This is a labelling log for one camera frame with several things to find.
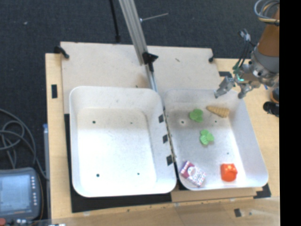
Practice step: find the orange box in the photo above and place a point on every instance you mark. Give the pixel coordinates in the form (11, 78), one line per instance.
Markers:
(228, 172)

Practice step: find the pale flat board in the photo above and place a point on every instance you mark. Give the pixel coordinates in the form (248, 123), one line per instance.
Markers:
(101, 65)

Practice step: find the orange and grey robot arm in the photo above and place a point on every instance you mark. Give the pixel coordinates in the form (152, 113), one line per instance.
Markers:
(269, 41)

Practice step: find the thin black and white rod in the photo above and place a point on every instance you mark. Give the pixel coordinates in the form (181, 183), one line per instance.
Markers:
(169, 135)

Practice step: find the tan waffle cone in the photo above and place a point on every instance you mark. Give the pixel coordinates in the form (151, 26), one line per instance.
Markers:
(219, 111)

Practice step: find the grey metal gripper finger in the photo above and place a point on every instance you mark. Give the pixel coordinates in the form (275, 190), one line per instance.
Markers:
(225, 85)
(245, 90)

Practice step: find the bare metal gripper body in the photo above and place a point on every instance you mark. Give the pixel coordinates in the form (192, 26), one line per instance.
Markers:
(259, 77)

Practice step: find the pink and white carton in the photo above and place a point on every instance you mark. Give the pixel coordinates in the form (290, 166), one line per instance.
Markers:
(192, 173)

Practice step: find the green broccoli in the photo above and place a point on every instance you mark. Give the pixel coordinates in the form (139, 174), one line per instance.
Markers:
(196, 115)
(206, 138)

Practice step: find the white plastic tray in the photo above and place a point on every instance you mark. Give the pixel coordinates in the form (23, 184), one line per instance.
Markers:
(211, 154)
(113, 149)

